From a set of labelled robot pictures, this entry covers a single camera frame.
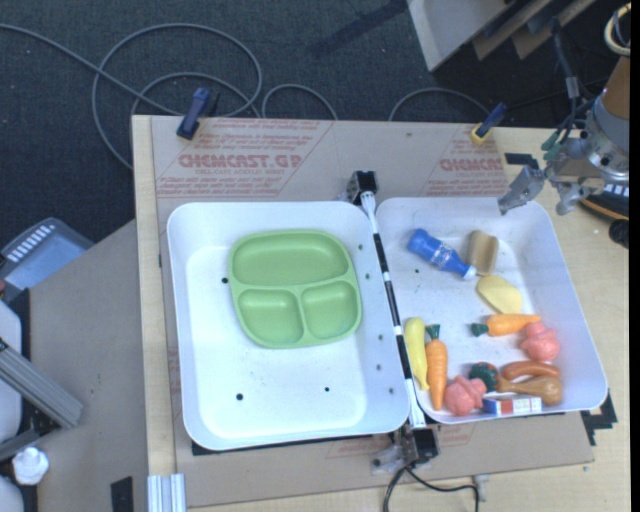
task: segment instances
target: yellow toy potato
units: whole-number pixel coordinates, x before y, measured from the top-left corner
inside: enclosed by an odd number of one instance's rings
[[[522,312],[522,295],[503,277],[497,275],[481,277],[476,285],[476,291],[498,313]]]

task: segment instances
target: pink toy food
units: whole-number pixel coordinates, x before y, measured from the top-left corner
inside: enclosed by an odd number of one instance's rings
[[[482,379],[467,379],[457,375],[444,392],[444,405],[456,416],[466,416],[473,409],[482,407],[482,396],[487,386]]]
[[[525,327],[527,338],[520,344],[531,359],[553,361],[560,351],[555,329],[547,329],[542,322],[533,322]]]

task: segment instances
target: toy carrot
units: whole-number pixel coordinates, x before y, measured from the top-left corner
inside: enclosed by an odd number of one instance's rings
[[[440,325],[433,324],[426,326],[431,341],[427,343],[425,352],[427,354],[427,382],[431,393],[431,401],[436,411],[442,409],[444,391],[447,387],[447,366],[449,357],[447,346],[439,339]]]
[[[411,373],[418,381],[420,389],[429,389],[427,383],[427,355],[424,349],[425,325],[421,318],[413,317],[404,326],[404,341],[409,355]]]
[[[471,332],[475,336],[488,334],[489,336],[504,336],[524,329],[532,322],[539,322],[540,315],[520,313],[499,313],[491,315],[484,324],[471,324]]]

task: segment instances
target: brown sausage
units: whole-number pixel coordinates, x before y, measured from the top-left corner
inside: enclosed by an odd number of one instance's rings
[[[549,363],[539,361],[516,361],[509,363],[502,369],[502,376],[507,380],[513,380],[522,375],[546,375],[560,377],[560,369]]]

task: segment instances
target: brown cylinder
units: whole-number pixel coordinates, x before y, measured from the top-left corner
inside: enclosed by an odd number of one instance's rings
[[[610,114],[629,119],[631,102],[631,59],[620,57],[602,91],[602,105]]]

